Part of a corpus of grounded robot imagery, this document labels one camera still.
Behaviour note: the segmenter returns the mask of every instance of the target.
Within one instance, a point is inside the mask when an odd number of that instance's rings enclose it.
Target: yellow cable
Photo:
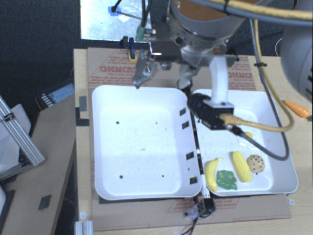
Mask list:
[[[254,29],[254,38],[255,38],[257,55],[259,56],[259,62],[262,63],[262,53],[261,53],[260,39],[259,39],[258,20],[253,20],[253,29]],[[272,86],[272,84],[269,80],[269,77],[268,77],[268,75],[264,69],[264,66],[262,66],[261,69],[262,69],[264,79],[266,81],[266,84],[268,85],[270,92],[272,93],[273,97],[276,99],[279,106],[286,113],[286,115],[289,119],[289,124],[287,126],[284,126],[284,127],[273,127],[273,126],[268,126],[268,125],[264,125],[264,124],[260,124],[260,123],[246,121],[246,120],[243,120],[243,119],[236,117],[232,114],[220,114],[220,119],[224,121],[224,125],[247,125],[247,126],[259,128],[262,130],[267,130],[267,131],[286,132],[286,131],[290,130],[294,125],[293,117],[290,114],[290,112],[288,111],[288,109],[286,108],[286,106],[283,104],[282,100],[279,98],[274,87]]]
[[[213,2],[213,3],[220,4],[220,5],[225,4],[225,0],[204,0],[204,1]],[[282,18],[282,19],[313,21],[312,12],[306,12],[306,11],[277,9],[277,8],[255,5],[255,4],[242,2],[238,0],[230,0],[227,4],[227,7],[235,8],[235,9],[239,9],[239,10],[243,10],[246,12],[255,13],[259,15]]]

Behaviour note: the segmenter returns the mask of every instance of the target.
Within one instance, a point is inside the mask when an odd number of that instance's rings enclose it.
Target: blue tape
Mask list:
[[[112,12],[112,7],[113,7],[113,6],[109,6],[109,7],[108,7],[108,11],[109,11],[109,14],[110,14],[111,16],[116,17],[116,16],[118,16],[118,12],[122,12],[121,8],[120,8],[120,7],[117,7],[116,12],[113,13],[113,12]]]

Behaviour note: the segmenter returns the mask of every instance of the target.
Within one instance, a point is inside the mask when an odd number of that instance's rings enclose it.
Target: toy carrot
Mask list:
[[[287,101],[287,100],[283,100],[284,104],[286,104],[290,109],[292,109],[298,116],[303,117],[303,118],[309,118],[310,117],[310,111],[303,107],[300,106],[296,103]]]

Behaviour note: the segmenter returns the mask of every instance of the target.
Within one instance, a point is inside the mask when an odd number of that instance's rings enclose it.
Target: orange carrot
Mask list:
[[[296,103],[283,100],[284,104],[286,104],[290,109],[292,109],[298,116],[307,118],[310,116],[310,111],[307,108],[304,108],[303,106],[300,106]]]

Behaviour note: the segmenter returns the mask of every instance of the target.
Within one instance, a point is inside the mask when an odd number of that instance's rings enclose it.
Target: corn cob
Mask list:
[[[233,152],[233,162],[241,181],[249,182],[252,180],[252,174],[249,166],[240,151]]]

